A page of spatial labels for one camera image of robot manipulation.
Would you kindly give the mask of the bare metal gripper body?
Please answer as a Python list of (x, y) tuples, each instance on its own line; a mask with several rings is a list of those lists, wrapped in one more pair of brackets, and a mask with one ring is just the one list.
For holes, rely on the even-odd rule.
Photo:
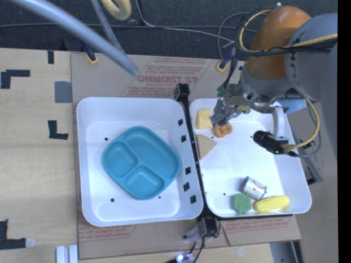
[(249, 113), (255, 110), (259, 113), (271, 113), (270, 106), (277, 97), (263, 95), (249, 85), (229, 84), (224, 93), (224, 106), (236, 112)]

